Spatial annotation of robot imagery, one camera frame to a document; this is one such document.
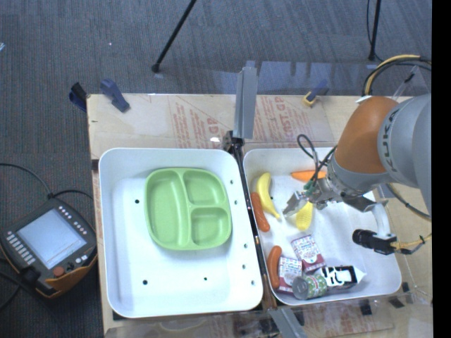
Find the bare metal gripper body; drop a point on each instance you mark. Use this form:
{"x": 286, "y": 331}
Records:
{"x": 322, "y": 194}

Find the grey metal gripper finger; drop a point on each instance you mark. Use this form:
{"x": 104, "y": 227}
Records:
{"x": 292, "y": 205}
{"x": 305, "y": 196}

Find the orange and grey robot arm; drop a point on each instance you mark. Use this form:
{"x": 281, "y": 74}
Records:
{"x": 394, "y": 143}

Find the yellow corn cob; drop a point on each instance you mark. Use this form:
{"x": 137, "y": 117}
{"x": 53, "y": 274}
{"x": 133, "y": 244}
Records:
{"x": 304, "y": 218}

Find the orange carrot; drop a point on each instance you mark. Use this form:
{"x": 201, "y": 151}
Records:
{"x": 303, "y": 175}

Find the yellow banana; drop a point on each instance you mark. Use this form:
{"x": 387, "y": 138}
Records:
{"x": 265, "y": 192}

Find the orange sausage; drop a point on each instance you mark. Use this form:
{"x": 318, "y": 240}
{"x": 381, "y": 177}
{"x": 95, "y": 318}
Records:
{"x": 260, "y": 213}
{"x": 273, "y": 266}

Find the thin black rod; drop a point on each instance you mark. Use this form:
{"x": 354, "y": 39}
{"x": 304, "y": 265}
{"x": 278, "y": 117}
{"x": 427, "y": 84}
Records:
{"x": 251, "y": 213}

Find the white plastic tray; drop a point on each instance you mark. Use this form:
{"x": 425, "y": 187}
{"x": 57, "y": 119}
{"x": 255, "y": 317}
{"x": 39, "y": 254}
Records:
{"x": 176, "y": 280}
{"x": 352, "y": 231}

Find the red and white carton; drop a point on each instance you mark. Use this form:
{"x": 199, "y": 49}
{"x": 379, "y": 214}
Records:
{"x": 308, "y": 252}
{"x": 289, "y": 269}

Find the green and white can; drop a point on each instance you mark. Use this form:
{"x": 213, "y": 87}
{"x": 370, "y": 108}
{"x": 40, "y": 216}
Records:
{"x": 311, "y": 287}

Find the black and white milk carton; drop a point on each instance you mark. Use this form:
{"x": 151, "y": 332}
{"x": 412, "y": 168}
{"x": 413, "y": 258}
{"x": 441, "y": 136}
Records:
{"x": 340, "y": 276}

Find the green divided plate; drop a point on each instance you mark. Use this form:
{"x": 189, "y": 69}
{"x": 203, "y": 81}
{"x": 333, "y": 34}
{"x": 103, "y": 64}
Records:
{"x": 165, "y": 206}

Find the brown cardboard board red print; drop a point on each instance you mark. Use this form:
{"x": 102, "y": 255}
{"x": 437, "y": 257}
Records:
{"x": 158, "y": 122}

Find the black stand leg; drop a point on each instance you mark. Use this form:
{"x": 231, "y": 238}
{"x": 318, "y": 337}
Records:
{"x": 178, "y": 28}
{"x": 376, "y": 19}

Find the black cylinder on white bracket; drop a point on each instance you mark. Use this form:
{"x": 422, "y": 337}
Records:
{"x": 375, "y": 239}

